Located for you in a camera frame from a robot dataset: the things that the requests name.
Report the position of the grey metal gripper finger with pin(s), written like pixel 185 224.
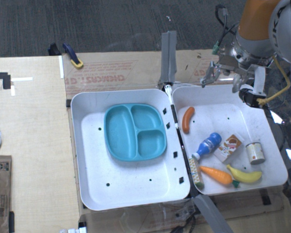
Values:
pixel 238 82
pixel 210 73

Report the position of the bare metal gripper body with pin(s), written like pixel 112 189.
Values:
pixel 235 61

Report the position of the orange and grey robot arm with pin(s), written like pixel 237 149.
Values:
pixel 255 20

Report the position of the white plastic tray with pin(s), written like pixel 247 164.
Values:
pixel 216 104
pixel 130 183

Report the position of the orange sausage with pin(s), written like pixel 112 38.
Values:
pixel 187 119

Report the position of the white and brown carton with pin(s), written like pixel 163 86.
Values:
pixel 228 147

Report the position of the blue and white bottle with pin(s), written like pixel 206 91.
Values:
pixel 208 144

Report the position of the small white can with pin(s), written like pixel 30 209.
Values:
pixel 255 152

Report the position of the yellow banana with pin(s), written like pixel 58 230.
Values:
pixel 246 176

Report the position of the orange carrot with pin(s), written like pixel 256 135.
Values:
pixel 216 174

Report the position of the brown cardboard board, red print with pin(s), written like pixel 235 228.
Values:
pixel 113 73

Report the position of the yellow and green packet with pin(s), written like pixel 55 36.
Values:
pixel 196 172

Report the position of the blue divided plate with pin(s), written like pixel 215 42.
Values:
pixel 123 132

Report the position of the brown paper bag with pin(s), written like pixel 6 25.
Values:
pixel 0 196

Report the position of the black cylinder on white bracket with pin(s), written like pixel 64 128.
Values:
pixel 248 97

